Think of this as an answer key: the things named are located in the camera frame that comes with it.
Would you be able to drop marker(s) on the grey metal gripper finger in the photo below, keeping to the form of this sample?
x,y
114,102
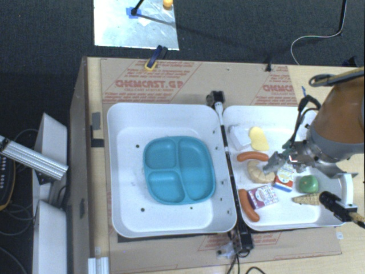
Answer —
x,y
300,169
274,161

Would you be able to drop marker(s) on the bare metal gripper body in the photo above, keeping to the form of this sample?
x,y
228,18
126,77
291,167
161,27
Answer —
x,y
302,153

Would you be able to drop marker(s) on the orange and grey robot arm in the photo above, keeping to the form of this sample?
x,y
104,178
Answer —
x,y
342,116

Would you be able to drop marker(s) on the green toy pepper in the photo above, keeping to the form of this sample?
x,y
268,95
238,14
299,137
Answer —
x,y
308,184

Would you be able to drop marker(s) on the white red blue carton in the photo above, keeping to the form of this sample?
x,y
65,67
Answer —
x,y
285,181

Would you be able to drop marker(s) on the beige toy croissant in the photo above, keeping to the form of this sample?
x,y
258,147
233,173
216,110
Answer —
x,y
256,174

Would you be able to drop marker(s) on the orange toy sausage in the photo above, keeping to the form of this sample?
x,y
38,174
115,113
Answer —
x,y
247,205
252,156

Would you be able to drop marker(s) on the beige toy ice cream cone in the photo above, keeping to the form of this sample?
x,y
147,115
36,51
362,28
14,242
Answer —
x,y
308,200

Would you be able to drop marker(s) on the pink carton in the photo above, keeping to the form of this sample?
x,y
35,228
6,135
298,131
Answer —
x,y
263,197

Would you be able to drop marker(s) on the white packet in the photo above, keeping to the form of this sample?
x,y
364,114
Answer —
x,y
239,137

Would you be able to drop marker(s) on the thin black and white rod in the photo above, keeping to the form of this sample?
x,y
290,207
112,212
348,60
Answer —
x,y
228,150

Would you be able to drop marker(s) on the white plastic tray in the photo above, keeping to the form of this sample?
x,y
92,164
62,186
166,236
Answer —
x,y
128,181
285,215

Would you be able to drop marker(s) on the blue divided plate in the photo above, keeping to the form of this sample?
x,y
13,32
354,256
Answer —
x,y
179,170

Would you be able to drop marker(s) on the brown cardboard board red print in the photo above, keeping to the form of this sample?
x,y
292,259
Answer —
x,y
171,78

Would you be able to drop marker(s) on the yellow ball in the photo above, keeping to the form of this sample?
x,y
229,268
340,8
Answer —
x,y
168,2

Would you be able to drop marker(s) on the black cylinder on white bracket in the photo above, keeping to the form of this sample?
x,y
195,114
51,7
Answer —
x,y
333,203

